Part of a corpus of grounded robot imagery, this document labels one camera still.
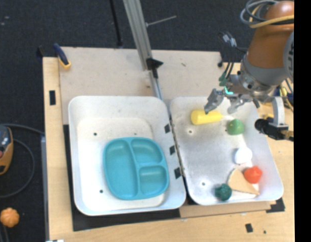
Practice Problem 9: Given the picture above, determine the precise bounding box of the red toy strawberry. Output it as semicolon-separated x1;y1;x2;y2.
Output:
243;165;263;184

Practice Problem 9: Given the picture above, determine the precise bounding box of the green rounded toy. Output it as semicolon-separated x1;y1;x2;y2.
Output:
226;118;245;136

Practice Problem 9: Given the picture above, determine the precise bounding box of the green broccoli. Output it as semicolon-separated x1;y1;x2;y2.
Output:
215;184;233;202

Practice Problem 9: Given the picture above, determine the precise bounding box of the pale flat board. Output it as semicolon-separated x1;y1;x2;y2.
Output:
58;46;278;218

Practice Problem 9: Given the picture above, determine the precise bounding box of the yellow bottle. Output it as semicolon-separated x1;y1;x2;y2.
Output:
190;109;225;126

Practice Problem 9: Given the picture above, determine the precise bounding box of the blue divided plate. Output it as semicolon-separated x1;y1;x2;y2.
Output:
102;137;170;201

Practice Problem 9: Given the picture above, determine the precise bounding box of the black block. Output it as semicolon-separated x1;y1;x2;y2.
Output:
146;57;164;72

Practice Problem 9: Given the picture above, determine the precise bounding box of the black cylinder on white bracket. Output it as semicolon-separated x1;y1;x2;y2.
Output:
254;96;294;141

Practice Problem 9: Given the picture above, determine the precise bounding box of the white rounded toy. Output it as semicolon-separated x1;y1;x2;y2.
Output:
234;147;253;165

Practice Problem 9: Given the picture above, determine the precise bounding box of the beige pizza slice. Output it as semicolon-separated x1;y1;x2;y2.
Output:
227;168;260;196

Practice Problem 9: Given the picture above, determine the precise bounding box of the white plastic tray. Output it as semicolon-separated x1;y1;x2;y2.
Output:
68;95;187;216
169;96;284;206

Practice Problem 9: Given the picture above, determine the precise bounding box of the orange toy pumpkin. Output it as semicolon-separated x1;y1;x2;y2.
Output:
0;207;20;228

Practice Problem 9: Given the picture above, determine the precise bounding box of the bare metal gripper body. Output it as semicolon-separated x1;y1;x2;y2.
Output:
225;73;277;103

